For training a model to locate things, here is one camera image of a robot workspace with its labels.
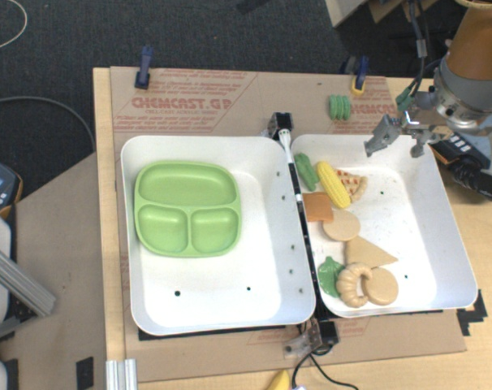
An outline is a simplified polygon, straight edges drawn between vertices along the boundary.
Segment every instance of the blue clamp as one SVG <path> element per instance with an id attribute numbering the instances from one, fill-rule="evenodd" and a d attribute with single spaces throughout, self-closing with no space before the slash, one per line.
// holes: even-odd
<path id="1" fill-rule="evenodd" d="M 365 77 L 369 70 L 369 58 L 363 55 L 360 58 L 356 78 L 352 81 L 351 90 L 355 95 L 361 95 L 365 91 Z"/>
<path id="2" fill-rule="evenodd" d="M 152 46 L 144 46 L 141 50 L 140 70 L 136 73 L 136 81 L 134 86 L 139 89 L 148 89 L 150 74 L 149 68 L 152 61 L 153 48 Z"/>

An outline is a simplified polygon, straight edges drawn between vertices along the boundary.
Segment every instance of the tan object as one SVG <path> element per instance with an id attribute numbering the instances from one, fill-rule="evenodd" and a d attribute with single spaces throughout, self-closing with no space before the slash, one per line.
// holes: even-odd
<path id="1" fill-rule="evenodd" d="M 334 210 L 334 219 L 322 227 L 331 240 L 349 241 L 360 233 L 360 220 L 347 210 Z"/>
<path id="2" fill-rule="evenodd" d="M 361 280 L 361 290 L 375 305 L 386 306 L 398 297 L 398 281 L 387 269 L 376 267 L 372 269 L 372 278 Z"/>
<path id="3" fill-rule="evenodd" d="M 446 61 L 457 76 L 492 80 L 492 10 L 468 9 L 450 44 Z"/>
<path id="4" fill-rule="evenodd" d="M 388 254 L 384 249 L 371 243 L 363 237 L 356 236 L 345 246 L 345 264 L 363 262 L 371 268 L 397 262 L 398 259 Z"/>
<path id="5" fill-rule="evenodd" d="M 358 201 L 367 189 L 369 179 L 366 176 L 353 175 L 341 169 L 334 169 L 334 171 L 351 197 L 351 202 Z"/>
<path id="6" fill-rule="evenodd" d="M 305 218 L 308 222 L 332 221 L 333 209 L 325 192 L 303 193 Z"/>
<path id="7" fill-rule="evenodd" d="M 372 277 L 371 268 L 364 263 L 349 264 L 340 271 L 338 280 L 336 280 L 336 290 L 345 305 L 351 308 L 360 308 L 367 303 L 369 297 L 358 295 L 358 279 L 369 280 Z"/>

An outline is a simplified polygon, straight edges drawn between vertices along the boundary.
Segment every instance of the cardboard sheet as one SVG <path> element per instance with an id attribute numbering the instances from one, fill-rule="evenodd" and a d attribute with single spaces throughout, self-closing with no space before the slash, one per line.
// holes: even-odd
<path id="1" fill-rule="evenodd" d="M 383 114 L 398 114 L 386 78 L 367 77 L 364 94 L 355 97 L 350 76 L 157 68 L 143 90 L 134 88 L 136 72 L 133 67 L 110 69 L 125 345 L 127 357 L 137 360 L 140 382 L 293 367 L 296 360 L 284 358 L 283 343 L 298 334 L 295 327 L 140 340 L 130 310 L 119 153 L 127 140 L 143 134 L 260 136 L 274 112 L 291 113 L 294 138 L 369 135 Z M 331 120 L 330 95 L 349 97 L 349 120 Z M 453 310 L 338 319 L 335 324 L 340 344 L 322 359 L 325 364 L 465 350 Z"/>
<path id="2" fill-rule="evenodd" d="M 0 358 L 18 361 L 20 390 L 77 388 L 82 365 L 93 368 L 86 383 L 105 387 L 96 169 L 92 154 L 16 206 L 17 263 L 57 298 L 50 316 L 0 342 Z"/>

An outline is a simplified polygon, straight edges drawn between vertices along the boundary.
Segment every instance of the green divided plate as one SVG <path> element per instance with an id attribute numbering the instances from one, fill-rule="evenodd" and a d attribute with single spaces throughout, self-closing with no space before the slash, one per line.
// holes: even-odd
<path id="1" fill-rule="evenodd" d="M 138 174 L 136 231 L 154 253 L 175 257 L 220 256 L 240 236 L 240 195 L 223 167 L 203 162 L 155 162 Z"/>

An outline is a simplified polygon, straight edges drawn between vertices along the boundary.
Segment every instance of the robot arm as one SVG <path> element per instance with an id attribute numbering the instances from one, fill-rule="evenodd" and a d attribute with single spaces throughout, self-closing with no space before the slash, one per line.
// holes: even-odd
<path id="1" fill-rule="evenodd" d="M 365 142 L 365 152 L 370 157 L 400 134 L 416 140 L 411 151 L 414 158 L 424 153 L 425 144 L 436 146 L 454 134 L 489 137 L 491 160 L 486 168 L 464 155 L 464 160 L 450 165 L 458 182 L 492 199 L 492 0 L 456 1 L 468 10 L 449 50 L 435 65 L 434 85 L 426 92 L 418 91 L 422 65 L 420 75 L 396 98 L 402 116 L 383 117 L 373 137 Z M 418 36 L 417 46 L 424 61 L 422 36 Z"/>

